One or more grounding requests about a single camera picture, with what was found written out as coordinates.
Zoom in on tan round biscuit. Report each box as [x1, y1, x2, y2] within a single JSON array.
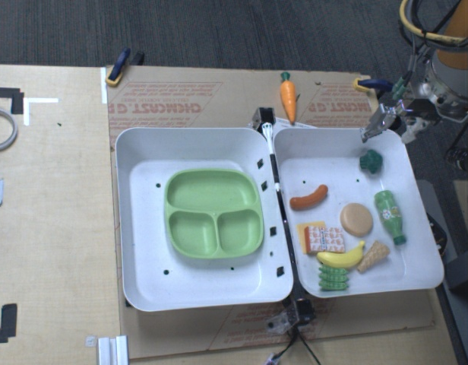
[[339, 202, 375, 238]]

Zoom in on thin black and white rod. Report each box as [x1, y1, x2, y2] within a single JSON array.
[[261, 122, 298, 303]]

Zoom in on green divided plate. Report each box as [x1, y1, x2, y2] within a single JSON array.
[[163, 168, 266, 260]]

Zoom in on black cylinder on white bracket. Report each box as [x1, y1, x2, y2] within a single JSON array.
[[390, 115, 427, 145]]

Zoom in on tan ice cream cone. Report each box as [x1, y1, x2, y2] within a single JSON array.
[[356, 240, 391, 275]]

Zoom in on orange sausage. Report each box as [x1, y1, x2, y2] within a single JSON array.
[[289, 183, 330, 211]]

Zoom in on green pea pods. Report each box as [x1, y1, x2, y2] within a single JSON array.
[[318, 264, 350, 293]]

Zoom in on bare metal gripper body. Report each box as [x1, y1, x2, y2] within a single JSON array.
[[394, 84, 468, 127]]

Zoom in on black block with thin wires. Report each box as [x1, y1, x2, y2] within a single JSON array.
[[250, 106, 277, 131], [265, 297, 318, 335]]

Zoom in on brown cardboard board red print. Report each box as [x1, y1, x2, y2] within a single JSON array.
[[106, 65, 436, 361]]

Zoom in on yellow banana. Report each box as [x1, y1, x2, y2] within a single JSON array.
[[315, 240, 367, 270]]

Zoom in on green broccoli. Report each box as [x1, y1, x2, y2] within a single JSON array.
[[359, 148, 384, 175]]

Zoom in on white plastic tray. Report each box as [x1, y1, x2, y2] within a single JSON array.
[[114, 127, 295, 313], [273, 127, 446, 300]]

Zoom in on orange and white packet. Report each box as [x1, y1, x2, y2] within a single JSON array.
[[303, 225, 346, 255]]

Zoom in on green plastic bottle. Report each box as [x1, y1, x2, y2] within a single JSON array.
[[373, 189, 408, 246]]

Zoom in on orange carrot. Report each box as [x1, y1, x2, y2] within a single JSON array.
[[279, 71, 299, 126]]

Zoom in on grey tape roll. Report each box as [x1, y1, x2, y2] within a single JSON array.
[[0, 106, 20, 153]]

